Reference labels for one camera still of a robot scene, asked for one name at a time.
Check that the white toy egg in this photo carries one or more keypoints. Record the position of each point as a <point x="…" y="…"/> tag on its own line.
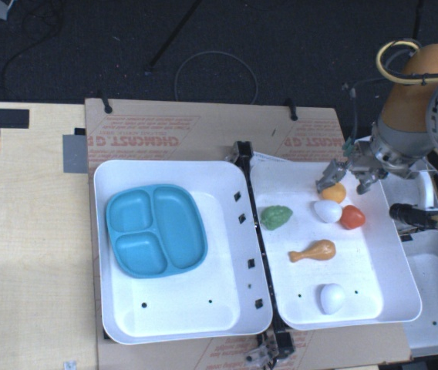
<point x="327" y="211"/>
<point x="332" y="298"/>

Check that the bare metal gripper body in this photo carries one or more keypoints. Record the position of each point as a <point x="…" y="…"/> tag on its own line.
<point x="369" y="160"/>

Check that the blue divided plate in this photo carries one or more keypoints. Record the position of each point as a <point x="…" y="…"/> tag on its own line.
<point x="172" y="226"/>

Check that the black cylinder on white bracket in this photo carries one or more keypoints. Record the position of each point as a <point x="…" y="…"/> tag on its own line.
<point x="408" y="214"/>

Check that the green toy lettuce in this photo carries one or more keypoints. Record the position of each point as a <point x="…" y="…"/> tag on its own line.
<point x="275" y="217"/>

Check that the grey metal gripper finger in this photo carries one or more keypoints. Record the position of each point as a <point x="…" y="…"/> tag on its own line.
<point x="366" y="183"/>
<point x="331" y="175"/>

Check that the white plastic tray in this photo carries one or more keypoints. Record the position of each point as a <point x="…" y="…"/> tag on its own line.
<point x="334" y="276"/>
<point x="188" y="303"/>

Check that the brown cardboard board red print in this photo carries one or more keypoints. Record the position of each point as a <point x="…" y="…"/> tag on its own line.
<point x="203" y="133"/>

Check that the red toy tomato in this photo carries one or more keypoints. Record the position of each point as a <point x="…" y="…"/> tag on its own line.
<point x="352" y="217"/>

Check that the orange toy fruit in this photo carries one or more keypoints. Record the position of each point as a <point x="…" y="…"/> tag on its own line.
<point x="335" y="194"/>

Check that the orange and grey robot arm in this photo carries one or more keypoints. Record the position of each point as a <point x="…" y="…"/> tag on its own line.
<point x="412" y="102"/>

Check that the brown toy chicken drumstick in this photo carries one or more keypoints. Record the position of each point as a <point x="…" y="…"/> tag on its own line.
<point x="321" y="249"/>

